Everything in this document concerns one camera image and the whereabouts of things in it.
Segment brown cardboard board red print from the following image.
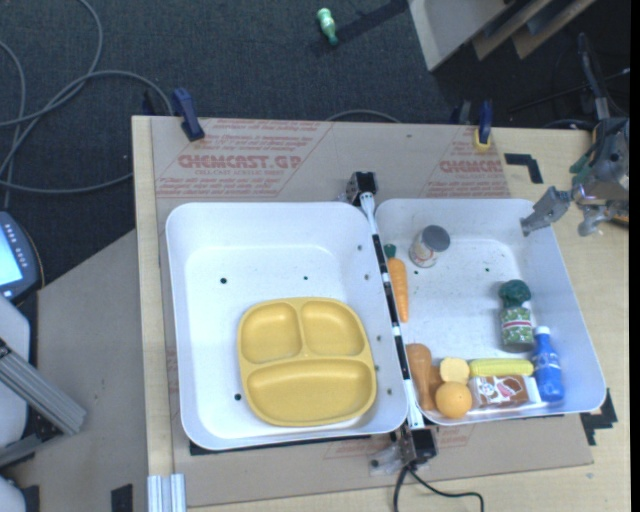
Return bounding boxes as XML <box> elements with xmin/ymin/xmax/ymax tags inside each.
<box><xmin>149</xmin><ymin>117</ymin><xmax>596</xmax><ymax>507</ymax></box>

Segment yellow toy food slice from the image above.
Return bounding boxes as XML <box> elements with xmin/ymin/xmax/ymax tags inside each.
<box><xmin>439</xmin><ymin>356</ymin><xmax>471</xmax><ymax>385</ymax></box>

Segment thin black and white rod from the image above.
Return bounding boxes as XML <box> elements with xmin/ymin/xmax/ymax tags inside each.
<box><xmin>360</xmin><ymin>192</ymin><xmax>424</xmax><ymax>429</ymax></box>

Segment orange ball fruit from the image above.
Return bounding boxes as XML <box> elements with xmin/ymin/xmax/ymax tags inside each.
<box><xmin>434</xmin><ymin>381</ymin><xmax>474</xmax><ymax>420</ymax></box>

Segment yellow corn cob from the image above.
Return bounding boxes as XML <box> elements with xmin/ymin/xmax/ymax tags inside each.
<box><xmin>468</xmin><ymin>357</ymin><xmax>535</xmax><ymax>379</ymax></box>

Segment brown and white carton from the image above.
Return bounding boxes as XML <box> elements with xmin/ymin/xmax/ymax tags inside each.
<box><xmin>468</xmin><ymin>374</ymin><xmax>544</xmax><ymax>411</ymax></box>

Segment white plastic tray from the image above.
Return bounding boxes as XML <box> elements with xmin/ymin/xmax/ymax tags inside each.
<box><xmin>164</xmin><ymin>201</ymin><xmax>410</xmax><ymax>451</ymax></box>
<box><xmin>373</xmin><ymin>197</ymin><xmax>608</xmax><ymax>427</ymax></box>

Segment yellow divided plate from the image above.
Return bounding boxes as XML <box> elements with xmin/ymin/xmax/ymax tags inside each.
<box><xmin>236</xmin><ymin>296</ymin><xmax>378</xmax><ymax>428</ymax></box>

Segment green patterned can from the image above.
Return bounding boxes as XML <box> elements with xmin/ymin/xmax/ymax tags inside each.
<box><xmin>498</xmin><ymin>304</ymin><xmax>536</xmax><ymax>351</ymax></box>

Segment small white can grey lid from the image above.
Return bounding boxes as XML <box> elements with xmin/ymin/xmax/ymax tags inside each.
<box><xmin>408</xmin><ymin>224</ymin><xmax>451</xmax><ymax>269</ymax></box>

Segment green toy bottle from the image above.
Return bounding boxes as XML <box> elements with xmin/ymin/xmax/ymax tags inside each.
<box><xmin>316</xmin><ymin>7</ymin><xmax>341</xmax><ymax>48</ymax></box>

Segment orange carrot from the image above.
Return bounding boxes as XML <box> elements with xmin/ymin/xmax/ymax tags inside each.
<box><xmin>383</xmin><ymin>243</ymin><xmax>411</xmax><ymax>324</ymax></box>

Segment blue bottle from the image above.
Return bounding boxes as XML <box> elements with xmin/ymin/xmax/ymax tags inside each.
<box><xmin>530</xmin><ymin>325</ymin><xmax>566</xmax><ymax>403</ymax></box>

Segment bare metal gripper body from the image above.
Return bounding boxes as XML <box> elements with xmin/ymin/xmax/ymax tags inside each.
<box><xmin>572</xmin><ymin>117</ymin><xmax>630</xmax><ymax>205</ymax></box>

